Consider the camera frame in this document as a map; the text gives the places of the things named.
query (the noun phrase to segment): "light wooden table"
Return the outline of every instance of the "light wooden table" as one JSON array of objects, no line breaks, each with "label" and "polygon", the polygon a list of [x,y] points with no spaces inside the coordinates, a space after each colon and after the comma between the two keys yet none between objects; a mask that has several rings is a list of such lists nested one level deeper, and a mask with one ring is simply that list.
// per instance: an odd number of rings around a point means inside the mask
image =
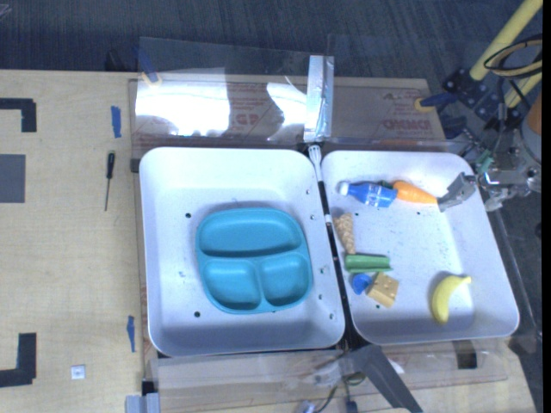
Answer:
[{"label": "light wooden table", "polygon": [[[0,369],[15,368],[19,333],[38,338],[36,379],[0,388],[2,412],[124,411],[126,396],[140,393],[144,362],[128,119],[133,78],[0,71],[0,97],[33,98],[38,122],[36,133],[22,133],[20,112],[0,110],[0,154],[24,154],[27,165],[25,203],[0,204]],[[111,106],[121,109],[118,139]],[[104,212],[111,150],[115,174]],[[128,316],[135,319],[135,353]],[[85,365],[84,379],[71,379],[76,365]],[[507,380],[413,395],[426,411],[535,411],[511,351],[504,365]],[[361,411],[387,409],[380,395],[357,402]],[[235,411],[276,410],[284,411]],[[332,403],[326,411],[343,411],[343,405]]]}]

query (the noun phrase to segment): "orange carrot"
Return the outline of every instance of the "orange carrot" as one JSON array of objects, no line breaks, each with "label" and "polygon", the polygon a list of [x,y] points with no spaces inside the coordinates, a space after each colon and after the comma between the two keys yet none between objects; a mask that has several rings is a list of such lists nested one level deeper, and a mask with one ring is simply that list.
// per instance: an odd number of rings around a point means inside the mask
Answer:
[{"label": "orange carrot", "polygon": [[435,196],[408,182],[396,181],[393,188],[398,190],[396,194],[398,199],[416,203],[438,203]]}]

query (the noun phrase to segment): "yellow banana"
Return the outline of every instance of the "yellow banana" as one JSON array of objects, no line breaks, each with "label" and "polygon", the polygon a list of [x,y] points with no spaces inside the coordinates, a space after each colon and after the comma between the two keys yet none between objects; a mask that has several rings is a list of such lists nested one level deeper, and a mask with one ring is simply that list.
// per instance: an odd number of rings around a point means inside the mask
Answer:
[{"label": "yellow banana", "polygon": [[449,298],[451,294],[463,283],[470,283],[470,276],[460,277],[459,275],[448,275],[436,285],[432,299],[430,301],[430,309],[432,316],[440,324],[446,324],[449,318]]}]

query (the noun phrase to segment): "wooden block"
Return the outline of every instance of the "wooden block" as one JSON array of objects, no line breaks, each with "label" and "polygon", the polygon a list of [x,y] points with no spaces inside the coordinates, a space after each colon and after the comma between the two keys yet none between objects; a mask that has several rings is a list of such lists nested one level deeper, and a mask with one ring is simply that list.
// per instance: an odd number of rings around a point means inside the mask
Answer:
[{"label": "wooden block", "polygon": [[373,285],[368,290],[368,296],[385,307],[391,307],[396,300],[399,282],[383,272],[375,276]]}]

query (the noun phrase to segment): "blue divided plate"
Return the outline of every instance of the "blue divided plate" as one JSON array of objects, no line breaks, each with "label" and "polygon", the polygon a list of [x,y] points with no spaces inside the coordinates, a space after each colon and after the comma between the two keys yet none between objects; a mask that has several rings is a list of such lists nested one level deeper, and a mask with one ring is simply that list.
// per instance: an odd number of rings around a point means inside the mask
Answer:
[{"label": "blue divided plate", "polygon": [[207,216],[195,236],[203,289],[222,311],[245,314],[298,305],[312,288],[304,233],[274,208],[237,208]]}]

